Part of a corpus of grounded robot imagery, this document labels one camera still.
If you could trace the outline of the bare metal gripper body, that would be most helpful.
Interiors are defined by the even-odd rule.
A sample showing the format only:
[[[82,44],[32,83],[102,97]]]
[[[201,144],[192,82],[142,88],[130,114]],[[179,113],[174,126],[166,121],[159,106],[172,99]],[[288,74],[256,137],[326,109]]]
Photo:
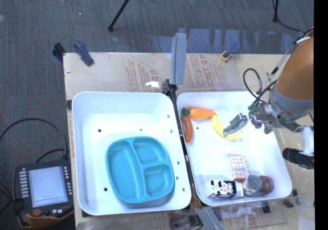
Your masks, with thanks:
[[[249,106],[249,118],[255,128],[259,129],[264,126],[265,134],[271,133],[274,128],[281,128],[277,118],[272,114],[271,107],[266,102]]]

